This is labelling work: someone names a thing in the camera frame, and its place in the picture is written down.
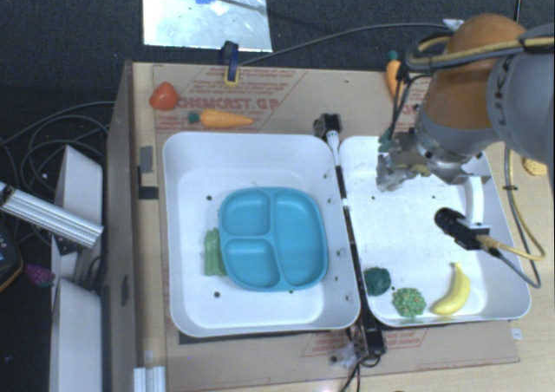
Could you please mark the purple grapes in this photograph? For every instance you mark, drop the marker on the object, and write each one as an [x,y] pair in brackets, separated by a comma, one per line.
[39,275]

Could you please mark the dark green broccoli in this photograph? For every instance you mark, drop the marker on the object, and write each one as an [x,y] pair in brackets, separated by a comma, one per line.
[377,282]

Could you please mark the blue divided plate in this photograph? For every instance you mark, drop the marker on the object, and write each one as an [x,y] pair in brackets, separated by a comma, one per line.
[273,238]

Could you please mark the white plastic tray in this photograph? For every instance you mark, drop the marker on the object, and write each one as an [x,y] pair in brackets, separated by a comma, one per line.
[407,234]
[195,295]

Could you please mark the orange carrot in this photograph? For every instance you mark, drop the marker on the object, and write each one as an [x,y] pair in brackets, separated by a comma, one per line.
[221,119]
[393,73]

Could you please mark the brown cardboard board red print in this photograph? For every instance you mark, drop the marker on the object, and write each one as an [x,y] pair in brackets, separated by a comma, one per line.
[303,95]

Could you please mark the green grapes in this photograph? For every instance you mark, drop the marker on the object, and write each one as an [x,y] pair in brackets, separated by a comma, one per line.
[409,302]

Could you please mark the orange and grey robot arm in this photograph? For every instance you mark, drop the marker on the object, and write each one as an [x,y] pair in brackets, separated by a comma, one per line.
[470,78]

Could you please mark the yellow banana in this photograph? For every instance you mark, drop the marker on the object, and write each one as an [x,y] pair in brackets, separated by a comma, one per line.
[459,292]

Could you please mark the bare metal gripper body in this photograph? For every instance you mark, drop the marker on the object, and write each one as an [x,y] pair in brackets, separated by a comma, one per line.
[416,160]

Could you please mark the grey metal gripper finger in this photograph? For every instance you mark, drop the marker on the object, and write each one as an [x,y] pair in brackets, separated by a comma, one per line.
[399,178]
[383,173]

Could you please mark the black cylinder on white bracket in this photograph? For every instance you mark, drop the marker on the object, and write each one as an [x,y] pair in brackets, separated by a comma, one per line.
[459,227]

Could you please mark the yellow biscuit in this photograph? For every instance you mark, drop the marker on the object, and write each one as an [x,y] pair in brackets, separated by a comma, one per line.
[535,168]

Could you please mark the thin black and white rod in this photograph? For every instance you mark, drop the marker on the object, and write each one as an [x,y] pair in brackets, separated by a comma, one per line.
[344,197]

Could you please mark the green asparagus bundle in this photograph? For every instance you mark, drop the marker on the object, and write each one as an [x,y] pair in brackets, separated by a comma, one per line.
[212,256]

